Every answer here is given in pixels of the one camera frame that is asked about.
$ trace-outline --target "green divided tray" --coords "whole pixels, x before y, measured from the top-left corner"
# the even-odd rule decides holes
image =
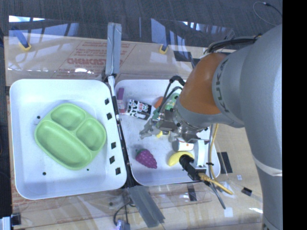
[[[55,161],[72,170],[88,165],[106,142],[105,127],[72,103],[52,109],[37,125],[35,141]]]

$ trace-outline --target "black connector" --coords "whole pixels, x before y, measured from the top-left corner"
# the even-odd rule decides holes
[[[202,170],[196,170],[190,162],[194,162],[194,159],[191,158],[189,155],[182,155],[179,158],[179,163],[181,164],[182,168],[188,172],[189,178],[191,178],[193,181],[200,181],[200,177],[198,176],[198,173],[206,173],[206,169]]]

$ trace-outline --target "gray floor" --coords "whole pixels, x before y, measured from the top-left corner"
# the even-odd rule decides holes
[[[255,4],[258,1],[274,7]],[[94,24],[118,22],[120,16],[128,16],[217,25],[232,28],[236,36],[252,36],[282,23],[277,10],[283,13],[283,0],[0,0],[0,28],[8,34],[9,15]],[[5,89],[0,47],[0,218],[11,213]]]

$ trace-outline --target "black hole in bin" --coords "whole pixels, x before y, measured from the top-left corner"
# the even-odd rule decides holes
[[[112,164],[112,163],[115,161],[114,156],[112,156],[111,158],[109,158],[109,160],[110,160],[110,164]]]
[[[115,174],[116,174],[116,175],[120,174],[120,168],[116,168],[116,169],[115,169]]]
[[[107,117],[107,119],[109,120],[109,119],[112,118],[112,114],[111,114],[111,113],[108,113],[108,114],[106,115],[106,117]]]

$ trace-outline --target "yellow banana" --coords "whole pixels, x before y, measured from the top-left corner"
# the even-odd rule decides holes
[[[179,158],[182,156],[182,155],[189,155],[190,157],[194,158],[193,154],[191,154],[190,152],[188,151],[178,151],[174,154],[172,154],[172,156],[169,157],[168,159],[168,162],[167,164],[169,166],[174,166],[176,163],[179,162]]]

